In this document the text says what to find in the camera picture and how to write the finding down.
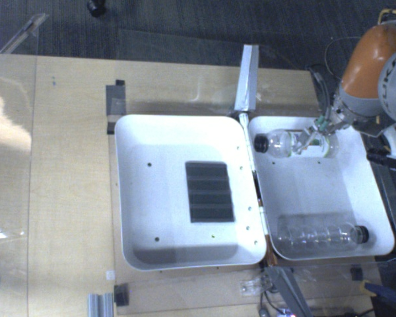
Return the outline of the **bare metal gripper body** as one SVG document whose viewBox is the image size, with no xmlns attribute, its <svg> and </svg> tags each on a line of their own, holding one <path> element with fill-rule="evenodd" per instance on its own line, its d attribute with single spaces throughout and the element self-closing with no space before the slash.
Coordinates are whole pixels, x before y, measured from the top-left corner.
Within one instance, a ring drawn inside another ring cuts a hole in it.
<svg viewBox="0 0 396 317">
<path fill-rule="evenodd" d="M 334 134 L 349 127 L 353 121 L 354 115 L 350 109 L 340 98 L 335 98 L 324 115 L 314 121 L 312 128 L 320 134 Z"/>
</svg>

